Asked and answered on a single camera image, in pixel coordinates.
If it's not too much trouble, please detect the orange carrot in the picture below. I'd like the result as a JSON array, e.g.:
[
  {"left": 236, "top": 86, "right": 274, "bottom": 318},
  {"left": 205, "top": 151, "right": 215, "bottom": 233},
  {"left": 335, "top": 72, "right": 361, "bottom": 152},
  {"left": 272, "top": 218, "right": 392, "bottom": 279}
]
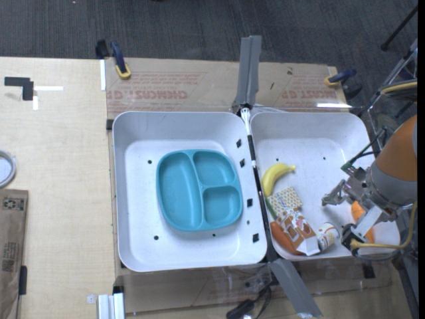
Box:
[{"left": 269, "top": 221, "right": 302, "bottom": 256}]

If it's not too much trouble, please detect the orange rounded toy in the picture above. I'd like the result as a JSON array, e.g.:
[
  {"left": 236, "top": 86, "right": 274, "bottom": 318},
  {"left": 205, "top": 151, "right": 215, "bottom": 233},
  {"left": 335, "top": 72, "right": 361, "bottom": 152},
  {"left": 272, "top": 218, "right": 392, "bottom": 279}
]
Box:
[{"left": 351, "top": 200, "right": 376, "bottom": 244}]

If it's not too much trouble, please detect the white and orange small can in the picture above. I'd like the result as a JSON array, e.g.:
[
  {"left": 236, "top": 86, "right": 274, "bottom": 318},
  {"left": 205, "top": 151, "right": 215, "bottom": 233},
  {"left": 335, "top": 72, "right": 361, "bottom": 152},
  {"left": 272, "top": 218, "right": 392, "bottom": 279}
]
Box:
[{"left": 316, "top": 222, "right": 341, "bottom": 253}]

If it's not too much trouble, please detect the blue divided plate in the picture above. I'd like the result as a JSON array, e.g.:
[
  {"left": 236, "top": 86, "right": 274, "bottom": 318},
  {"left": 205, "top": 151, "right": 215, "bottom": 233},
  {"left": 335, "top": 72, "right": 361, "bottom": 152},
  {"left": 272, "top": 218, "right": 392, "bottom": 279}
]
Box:
[{"left": 155, "top": 149, "right": 244, "bottom": 233}]

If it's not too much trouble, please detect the orange dotted white packet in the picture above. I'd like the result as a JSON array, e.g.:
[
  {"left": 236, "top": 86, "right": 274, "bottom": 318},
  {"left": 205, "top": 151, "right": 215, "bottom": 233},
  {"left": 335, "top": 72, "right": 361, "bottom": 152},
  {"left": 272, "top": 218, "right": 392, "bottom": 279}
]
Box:
[{"left": 265, "top": 186, "right": 304, "bottom": 219}]

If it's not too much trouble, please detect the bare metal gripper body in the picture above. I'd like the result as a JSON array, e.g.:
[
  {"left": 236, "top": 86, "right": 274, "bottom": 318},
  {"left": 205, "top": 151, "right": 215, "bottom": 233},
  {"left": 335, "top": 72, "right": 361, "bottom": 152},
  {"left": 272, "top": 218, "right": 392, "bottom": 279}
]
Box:
[{"left": 343, "top": 166, "right": 398, "bottom": 217}]

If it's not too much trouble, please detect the white round ring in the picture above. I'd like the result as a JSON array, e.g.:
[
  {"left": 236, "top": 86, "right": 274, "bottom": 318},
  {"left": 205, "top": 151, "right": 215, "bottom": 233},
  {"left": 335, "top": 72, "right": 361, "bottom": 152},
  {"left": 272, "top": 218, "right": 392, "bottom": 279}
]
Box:
[{"left": 0, "top": 150, "right": 17, "bottom": 189}]

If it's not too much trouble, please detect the yellow banana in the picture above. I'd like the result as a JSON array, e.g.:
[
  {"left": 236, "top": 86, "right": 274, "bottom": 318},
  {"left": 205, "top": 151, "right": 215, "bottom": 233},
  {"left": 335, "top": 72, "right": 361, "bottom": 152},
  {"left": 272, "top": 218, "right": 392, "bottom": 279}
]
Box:
[{"left": 261, "top": 162, "right": 297, "bottom": 198}]

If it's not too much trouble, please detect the white plastic tray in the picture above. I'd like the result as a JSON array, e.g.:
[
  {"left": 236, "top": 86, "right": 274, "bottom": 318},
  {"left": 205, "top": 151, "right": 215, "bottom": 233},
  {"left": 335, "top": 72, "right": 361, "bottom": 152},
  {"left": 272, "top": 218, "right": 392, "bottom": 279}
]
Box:
[
  {"left": 112, "top": 110, "right": 268, "bottom": 273},
  {"left": 249, "top": 111, "right": 401, "bottom": 263}
]

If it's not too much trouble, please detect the black cylinder on white bracket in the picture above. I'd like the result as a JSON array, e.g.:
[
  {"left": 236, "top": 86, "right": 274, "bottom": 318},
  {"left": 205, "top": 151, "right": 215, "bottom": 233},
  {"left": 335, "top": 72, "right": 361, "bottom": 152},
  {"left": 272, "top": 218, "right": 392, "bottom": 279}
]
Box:
[{"left": 341, "top": 206, "right": 386, "bottom": 257}]

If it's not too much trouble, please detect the white carton with house print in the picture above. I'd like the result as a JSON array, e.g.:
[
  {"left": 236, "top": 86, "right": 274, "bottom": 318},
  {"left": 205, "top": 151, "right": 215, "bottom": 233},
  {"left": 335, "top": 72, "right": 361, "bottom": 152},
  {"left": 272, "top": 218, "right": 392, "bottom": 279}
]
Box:
[{"left": 276, "top": 207, "right": 321, "bottom": 257}]

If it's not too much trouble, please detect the brown paper bag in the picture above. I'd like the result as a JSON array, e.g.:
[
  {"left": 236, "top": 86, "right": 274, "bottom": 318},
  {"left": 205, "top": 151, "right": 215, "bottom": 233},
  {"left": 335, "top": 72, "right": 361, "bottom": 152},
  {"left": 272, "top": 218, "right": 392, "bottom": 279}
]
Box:
[{"left": 0, "top": 188, "right": 29, "bottom": 319}]

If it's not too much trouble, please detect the brown cardboard board red print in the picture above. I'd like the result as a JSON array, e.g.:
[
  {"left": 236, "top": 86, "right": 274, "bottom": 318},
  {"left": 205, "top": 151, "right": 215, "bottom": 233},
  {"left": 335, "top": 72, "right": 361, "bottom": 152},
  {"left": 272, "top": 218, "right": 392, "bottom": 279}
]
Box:
[{"left": 104, "top": 56, "right": 393, "bottom": 314}]

